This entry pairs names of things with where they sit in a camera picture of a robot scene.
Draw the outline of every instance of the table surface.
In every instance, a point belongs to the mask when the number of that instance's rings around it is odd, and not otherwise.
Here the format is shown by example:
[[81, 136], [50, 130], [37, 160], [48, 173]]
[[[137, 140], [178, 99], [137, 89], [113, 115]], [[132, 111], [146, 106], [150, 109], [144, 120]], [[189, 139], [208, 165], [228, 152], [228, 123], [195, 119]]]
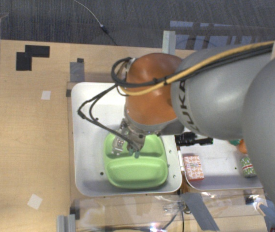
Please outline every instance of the table surface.
[[[50, 57], [32, 58], [32, 71], [16, 71], [16, 52], [24, 52], [26, 44], [50, 46]], [[161, 49], [0, 42], [0, 232], [56, 231], [57, 216], [69, 214], [72, 200], [87, 200], [73, 187], [70, 176], [71, 131], [66, 97], [70, 62], [84, 59], [86, 81], [107, 81], [111, 65], [116, 60], [152, 52], [161, 52]], [[176, 51], [182, 58], [190, 53]], [[49, 100], [41, 99], [43, 91], [51, 91]], [[33, 194], [42, 199], [38, 209], [28, 205]], [[126, 205], [124, 199], [118, 198], [118, 207]], [[135, 200], [143, 204], [136, 211], [143, 217], [142, 214], [149, 212], [146, 205], [149, 197], [135, 197]], [[220, 209], [215, 208], [218, 213], [215, 220], [221, 231], [266, 231], [263, 217], [246, 214], [245, 204], [235, 203], [234, 208], [238, 210], [235, 216], [223, 215], [226, 208], [225, 204]], [[93, 208], [92, 216], [81, 220], [80, 226], [82, 221], [100, 225], [102, 211], [99, 209]], [[110, 207], [111, 213], [113, 209], [115, 203]], [[188, 228], [200, 231], [192, 215], [185, 216], [185, 226], [185, 231]], [[176, 219], [169, 231], [182, 231], [181, 221]]]

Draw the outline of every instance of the green plate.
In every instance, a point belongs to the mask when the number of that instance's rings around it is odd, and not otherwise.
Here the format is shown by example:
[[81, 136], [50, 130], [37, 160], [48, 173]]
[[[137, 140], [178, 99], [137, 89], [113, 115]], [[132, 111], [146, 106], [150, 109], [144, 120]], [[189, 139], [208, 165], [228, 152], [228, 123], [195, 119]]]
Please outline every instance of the green plate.
[[129, 156], [127, 142], [119, 156], [112, 154], [115, 136], [104, 141], [104, 167], [111, 184], [125, 189], [147, 189], [163, 184], [168, 176], [166, 152], [160, 137], [148, 135], [139, 158]]

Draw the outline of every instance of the floor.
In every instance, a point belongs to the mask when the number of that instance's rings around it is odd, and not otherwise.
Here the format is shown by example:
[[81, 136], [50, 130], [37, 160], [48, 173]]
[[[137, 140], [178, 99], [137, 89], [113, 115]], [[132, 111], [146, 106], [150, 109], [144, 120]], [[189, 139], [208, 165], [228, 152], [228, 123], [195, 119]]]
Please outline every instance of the floor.
[[0, 0], [2, 38], [161, 47], [176, 31], [178, 49], [275, 39], [275, 0]]

